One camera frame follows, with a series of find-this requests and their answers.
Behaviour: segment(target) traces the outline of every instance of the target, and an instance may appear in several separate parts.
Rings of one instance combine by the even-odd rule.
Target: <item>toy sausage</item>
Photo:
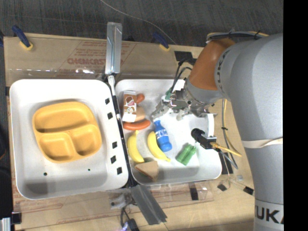
[[[142,130],[147,128],[148,126],[150,126],[151,122],[149,120],[144,120],[141,122],[123,122],[123,128],[127,129],[127,130],[132,130],[132,131],[136,131],[136,130]]]

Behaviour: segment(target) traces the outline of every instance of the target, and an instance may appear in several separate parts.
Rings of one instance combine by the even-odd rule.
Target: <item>toy banana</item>
[[[168,158],[165,153],[163,153],[163,151],[158,147],[154,131],[150,132],[148,135],[148,147],[154,157],[170,162],[170,158]]]
[[[140,152],[138,151],[137,148],[137,134],[138,130],[134,132],[133,135],[131,135],[128,140],[127,140],[127,148],[128,148],[128,154],[130,158],[135,162],[135,163],[144,163],[144,158],[141,156]]]

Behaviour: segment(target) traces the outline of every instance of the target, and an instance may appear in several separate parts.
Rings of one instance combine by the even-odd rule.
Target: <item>kuka logo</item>
[[[218,65],[218,68],[217,68],[217,75],[218,75],[217,82],[218,82],[218,87],[221,89],[221,91],[222,91],[223,93],[224,93],[224,90],[223,90],[222,85],[221,85],[220,70],[221,70],[223,61],[225,60],[226,55],[229,53],[229,51],[230,51],[230,50],[227,50],[227,51],[224,52],[224,54],[222,55],[222,58],[219,60],[219,65]]]
[[[284,224],[284,216],[282,216],[281,219],[277,220],[278,217],[276,215],[279,215],[279,210],[270,210],[268,208],[259,208],[259,206],[255,206],[255,217],[260,220],[265,220],[268,222],[274,222],[279,224]]]

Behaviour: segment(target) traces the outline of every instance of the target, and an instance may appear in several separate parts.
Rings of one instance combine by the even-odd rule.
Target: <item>yellow divided tray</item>
[[[33,131],[43,155],[54,163],[72,162],[96,153],[102,136],[92,111],[80,102],[65,102],[38,109]]]

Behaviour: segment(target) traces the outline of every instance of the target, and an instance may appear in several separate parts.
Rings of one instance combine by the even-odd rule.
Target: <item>cable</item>
[[[246,39],[260,39],[263,37],[267,37],[268,34],[260,33],[260,32],[245,32],[245,31],[230,31],[228,33],[209,33],[206,37],[206,40],[212,39],[225,39],[225,38],[246,38]]]
[[[172,43],[174,43],[175,45],[177,45],[177,43],[176,43],[171,37],[169,37],[169,35],[168,35],[167,33],[165,33],[160,27],[158,27],[158,26],[155,25],[154,23],[149,22],[149,21],[144,20],[144,19],[141,19],[141,18],[138,18],[138,17],[135,17],[135,16],[133,16],[133,15],[127,14],[127,13],[125,13],[125,12],[122,12],[122,11],[120,11],[120,10],[118,10],[118,9],[116,9],[116,8],[114,8],[114,7],[112,7],[111,5],[109,5],[108,3],[106,3],[104,0],[99,0],[99,1],[101,1],[101,2],[102,2],[103,4],[105,4],[107,7],[111,8],[111,9],[113,9],[113,10],[115,10],[115,11],[117,11],[117,12],[123,14],[123,15],[126,15],[126,16],[128,16],[128,17],[133,18],[133,19],[140,20],[140,21],[143,21],[143,22],[146,22],[146,23],[151,24],[152,26],[154,26],[154,27],[156,27],[158,30],[160,30],[164,35],[166,35],[167,38],[170,39]]]
[[[5,154],[6,154],[6,149],[4,145],[4,140],[2,134],[0,133],[0,160],[4,157]]]
[[[226,109],[227,109],[227,99],[223,99],[222,100],[222,127],[223,127],[223,134],[224,134],[224,137],[226,139],[226,141],[229,143],[230,147],[238,154],[240,154],[236,149],[235,147],[232,145],[230,139],[229,139],[229,136],[227,134],[227,129],[225,127],[225,124],[226,124],[226,120],[225,120],[225,116],[226,116]]]
[[[183,59],[181,59],[181,60],[179,61],[179,63],[178,63],[178,68],[177,68],[177,70],[176,70],[176,72],[175,72],[173,84],[172,84],[171,88],[169,89],[170,92],[173,92],[173,89],[174,89],[174,87],[175,87],[175,85],[176,85],[178,79],[180,78],[181,74],[185,71],[185,69],[190,69],[190,70],[191,70],[190,67],[185,67],[185,69],[184,69],[184,70],[182,69],[181,72],[179,73],[180,67],[183,65],[183,63],[186,62],[186,61],[189,61],[189,60],[190,60],[190,58],[189,58],[189,59],[183,58]]]
[[[128,220],[130,220],[127,212],[125,211],[126,206],[128,206],[130,203],[126,204],[122,209],[121,209],[121,215],[120,215],[120,222],[121,222],[121,226],[124,227],[124,222],[123,222],[123,214],[125,213],[126,217]]]
[[[217,150],[220,154],[222,154],[223,155],[223,157],[225,158],[225,159],[227,159],[236,169],[239,169],[238,167],[237,167],[237,164],[235,163],[235,162],[233,162],[226,154],[224,154],[221,150]]]
[[[181,69],[181,72],[179,73],[178,77],[177,77],[177,81],[179,80],[179,78],[181,77],[182,73],[186,70],[186,69],[189,69],[189,70],[192,70],[192,68],[190,67],[184,67]]]
[[[222,131],[223,131],[223,137],[225,139],[225,143],[227,145],[227,148],[229,149],[229,143],[228,143],[228,140],[227,140],[227,132],[226,132],[226,126],[225,126],[225,113],[226,113],[226,99],[222,99]],[[236,162],[235,162],[235,159],[233,157],[233,154],[231,154],[231,158],[234,162],[234,164],[237,166]]]
[[[211,144],[214,148],[221,149],[221,150],[225,150],[225,151],[227,151],[227,152],[229,152],[229,153],[232,153],[232,154],[234,154],[234,155],[237,155],[237,156],[239,156],[239,157],[242,156],[242,154],[240,154],[239,152],[234,152],[234,151],[232,151],[232,150],[230,150],[230,149],[228,149],[228,148],[226,148],[226,147],[223,147],[223,146],[221,146],[221,145],[219,145],[219,144],[217,144],[217,143],[215,143],[215,142],[210,142],[210,144]]]

